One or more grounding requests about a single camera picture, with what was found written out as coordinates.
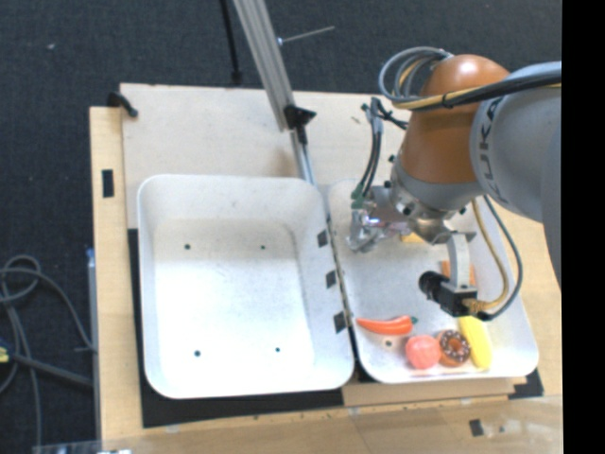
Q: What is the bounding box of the black cylinder on white bracket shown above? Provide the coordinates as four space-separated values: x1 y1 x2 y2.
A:
417 231 479 318

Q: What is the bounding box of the pale wood board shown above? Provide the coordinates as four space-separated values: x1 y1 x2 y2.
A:
119 81 528 409

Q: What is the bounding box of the thin black and white rod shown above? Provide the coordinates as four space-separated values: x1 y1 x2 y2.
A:
324 213 354 333

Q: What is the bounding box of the yellow banana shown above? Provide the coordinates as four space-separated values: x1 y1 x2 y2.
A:
457 315 493 370

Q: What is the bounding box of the brown doughnut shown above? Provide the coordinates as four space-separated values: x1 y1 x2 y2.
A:
436 329 473 368

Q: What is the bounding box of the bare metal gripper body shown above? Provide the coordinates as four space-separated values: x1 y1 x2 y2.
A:
353 184 458 246

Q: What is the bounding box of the orange toy food piece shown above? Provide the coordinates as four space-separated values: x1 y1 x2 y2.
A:
440 260 476 287

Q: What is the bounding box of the white plastic tray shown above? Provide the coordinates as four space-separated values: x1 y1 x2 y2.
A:
136 173 356 401
326 177 541 386

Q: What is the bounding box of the pink round fruit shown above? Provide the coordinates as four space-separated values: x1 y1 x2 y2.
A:
404 334 442 370

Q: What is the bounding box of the orange carrot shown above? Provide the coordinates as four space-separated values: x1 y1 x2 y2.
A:
355 314 420 337

